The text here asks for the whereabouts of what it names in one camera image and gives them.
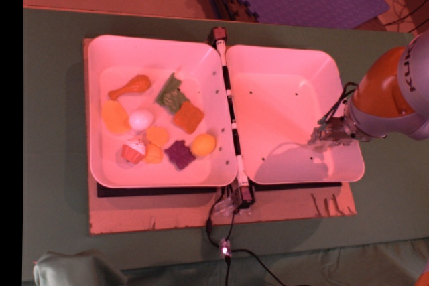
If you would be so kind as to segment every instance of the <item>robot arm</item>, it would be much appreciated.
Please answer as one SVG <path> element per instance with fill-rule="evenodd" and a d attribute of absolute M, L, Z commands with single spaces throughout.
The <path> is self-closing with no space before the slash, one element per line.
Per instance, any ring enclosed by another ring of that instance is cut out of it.
<path fill-rule="evenodd" d="M 355 89 L 347 91 L 349 86 Z M 342 102 L 343 115 L 334 117 Z M 429 138 L 429 31 L 406 47 L 384 53 L 359 85 L 346 84 L 318 124 L 308 142 L 315 149 L 368 142 L 392 132 L 415 140 Z"/>

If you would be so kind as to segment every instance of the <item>gray cloth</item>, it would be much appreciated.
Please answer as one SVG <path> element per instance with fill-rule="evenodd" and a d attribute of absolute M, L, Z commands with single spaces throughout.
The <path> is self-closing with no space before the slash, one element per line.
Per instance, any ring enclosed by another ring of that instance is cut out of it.
<path fill-rule="evenodd" d="M 127 277 L 97 250 L 75 255 L 46 252 L 34 266 L 37 286 L 124 286 Z"/>

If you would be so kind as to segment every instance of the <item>toy bread slice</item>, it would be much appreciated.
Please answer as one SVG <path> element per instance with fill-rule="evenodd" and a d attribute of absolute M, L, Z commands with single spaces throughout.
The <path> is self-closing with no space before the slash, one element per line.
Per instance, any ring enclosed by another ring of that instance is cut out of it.
<path fill-rule="evenodd" d="M 174 124 L 181 127 L 186 133 L 193 133 L 204 118 L 204 113 L 189 101 L 183 102 L 179 111 L 173 116 Z"/>

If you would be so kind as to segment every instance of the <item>table surface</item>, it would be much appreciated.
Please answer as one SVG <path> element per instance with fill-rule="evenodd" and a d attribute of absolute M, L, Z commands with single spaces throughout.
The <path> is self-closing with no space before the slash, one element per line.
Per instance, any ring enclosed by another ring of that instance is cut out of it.
<path fill-rule="evenodd" d="M 322 50 L 343 82 L 360 81 L 382 53 L 412 35 L 229 21 L 23 10 L 22 279 L 46 251 L 102 251 L 120 269 L 219 258 L 204 228 L 91 236 L 82 43 L 98 35 L 202 42 L 224 26 L 229 44 Z M 240 224 L 234 245 L 268 255 L 429 236 L 429 141 L 392 134 L 362 144 L 365 175 L 351 184 L 357 215 Z M 219 238 L 224 230 L 219 229 Z"/>

